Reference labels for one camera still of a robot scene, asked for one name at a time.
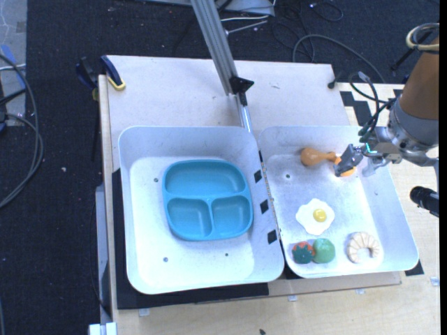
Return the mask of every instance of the wooden floor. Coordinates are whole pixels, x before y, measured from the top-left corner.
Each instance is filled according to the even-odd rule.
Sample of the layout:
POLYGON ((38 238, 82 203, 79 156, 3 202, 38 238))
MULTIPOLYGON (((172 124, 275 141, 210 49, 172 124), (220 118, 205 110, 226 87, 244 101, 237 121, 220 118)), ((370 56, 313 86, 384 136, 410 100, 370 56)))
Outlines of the wooden floor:
MULTIPOLYGON (((394 87, 402 86, 378 86, 379 97, 394 87)), ((353 110, 348 107, 346 113, 357 125, 353 110)), ((437 156, 438 150, 430 155, 437 156)), ((118 334, 440 334, 439 219, 417 208, 409 198, 414 186, 437 190, 436 176, 432 167, 406 161, 389 168, 424 274, 407 276, 402 272, 399 285, 320 292, 296 299, 270 297, 152 308, 147 316, 115 309, 118 334)))

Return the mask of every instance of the black floor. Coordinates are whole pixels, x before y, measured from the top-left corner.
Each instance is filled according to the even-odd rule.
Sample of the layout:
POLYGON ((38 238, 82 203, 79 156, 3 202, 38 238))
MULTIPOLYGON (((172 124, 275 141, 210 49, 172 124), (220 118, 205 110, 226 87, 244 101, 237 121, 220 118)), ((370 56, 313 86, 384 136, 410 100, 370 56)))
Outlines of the black floor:
MULTIPOLYGON (((407 51, 411 29, 439 20, 439 0, 278 0, 276 12, 257 31, 230 35, 235 59, 292 61, 294 44, 318 34, 325 37, 306 39, 297 62, 332 64, 341 81, 361 70, 373 82, 400 83, 418 52, 391 66, 407 51), (355 50, 376 70, 327 38, 355 50)), ((91 218, 101 183, 98 148, 92 158, 97 104, 77 79, 75 65, 86 56, 100 71, 103 54, 209 57, 188 7, 28 0, 27 78, 36 95, 45 155, 27 187, 0 209, 0 300, 8 335, 86 334, 89 324, 99 322, 90 269, 96 268, 91 218)), ((26 128, 0 135, 0 198, 25 176, 33 150, 34 136, 26 128)))

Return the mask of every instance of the egg yolk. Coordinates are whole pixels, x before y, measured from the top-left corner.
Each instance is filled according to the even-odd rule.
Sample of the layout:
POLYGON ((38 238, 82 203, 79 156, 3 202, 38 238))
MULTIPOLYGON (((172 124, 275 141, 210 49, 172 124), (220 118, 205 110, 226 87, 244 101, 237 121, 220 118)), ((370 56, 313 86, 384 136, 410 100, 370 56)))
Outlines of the egg yolk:
POLYGON ((314 218, 317 222, 324 222, 326 221, 326 213, 323 209, 316 209, 314 211, 314 218))

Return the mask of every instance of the black bracket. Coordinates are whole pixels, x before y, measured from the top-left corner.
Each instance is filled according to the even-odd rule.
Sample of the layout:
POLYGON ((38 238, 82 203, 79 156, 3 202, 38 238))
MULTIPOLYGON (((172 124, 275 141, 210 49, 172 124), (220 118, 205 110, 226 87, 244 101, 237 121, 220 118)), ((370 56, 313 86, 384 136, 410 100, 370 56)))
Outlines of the black bracket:
POLYGON ((247 106, 247 97, 245 96, 245 92, 248 91, 253 84, 253 81, 246 80, 241 77, 230 78, 231 89, 233 90, 234 94, 239 96, 240 104, 243 106, 247 106))

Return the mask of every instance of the toy fried egg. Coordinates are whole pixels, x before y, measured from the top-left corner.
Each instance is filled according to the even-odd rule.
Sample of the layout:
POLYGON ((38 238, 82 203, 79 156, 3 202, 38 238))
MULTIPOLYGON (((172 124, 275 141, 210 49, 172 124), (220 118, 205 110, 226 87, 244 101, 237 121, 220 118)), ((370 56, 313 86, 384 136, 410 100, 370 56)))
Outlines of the toy fried egg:
POLYGON ((326 202, 313 198, 298 209, 295 217, 307 233, 319 236, 330 227, 335 213, 326 202))

